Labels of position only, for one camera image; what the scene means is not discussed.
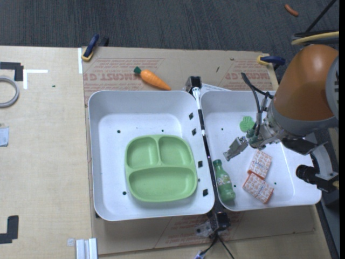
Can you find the orange sausage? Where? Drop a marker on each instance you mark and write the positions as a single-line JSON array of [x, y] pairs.
[[291, 10]]

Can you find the orange and white carton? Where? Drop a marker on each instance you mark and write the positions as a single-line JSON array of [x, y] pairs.
[[258, 188], [260, 164]]

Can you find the green toy broccoli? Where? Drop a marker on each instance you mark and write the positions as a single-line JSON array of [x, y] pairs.
[[246, 123]]

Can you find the white plastic tray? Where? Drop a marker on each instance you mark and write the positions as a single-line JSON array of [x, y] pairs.
[[113, 158], [291, 177]]

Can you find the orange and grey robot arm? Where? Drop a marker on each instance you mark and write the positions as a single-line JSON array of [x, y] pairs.
[[302, 90]]

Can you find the green plastic bottle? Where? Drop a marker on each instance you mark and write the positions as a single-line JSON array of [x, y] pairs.
[[225, 183]]

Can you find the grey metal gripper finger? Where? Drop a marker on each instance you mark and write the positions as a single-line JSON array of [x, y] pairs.
[[231, 152], [241, 142]]

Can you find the brown cardboard board red print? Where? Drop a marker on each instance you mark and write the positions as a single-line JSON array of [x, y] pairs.
[[178, 69]]

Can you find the green divided plate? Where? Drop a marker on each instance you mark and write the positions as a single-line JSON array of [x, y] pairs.
[[161, 182]]

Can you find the white paper sheet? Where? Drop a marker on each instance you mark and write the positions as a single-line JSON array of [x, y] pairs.
[[213, 87]]

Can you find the orange carrot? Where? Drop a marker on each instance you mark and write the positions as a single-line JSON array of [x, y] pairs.
[[153, 79]]

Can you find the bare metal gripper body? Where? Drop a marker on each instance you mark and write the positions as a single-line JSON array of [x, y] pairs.
[[266, 133]]

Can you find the black cylinder on white bracket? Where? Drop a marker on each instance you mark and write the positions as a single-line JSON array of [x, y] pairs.
[[310, 173]]

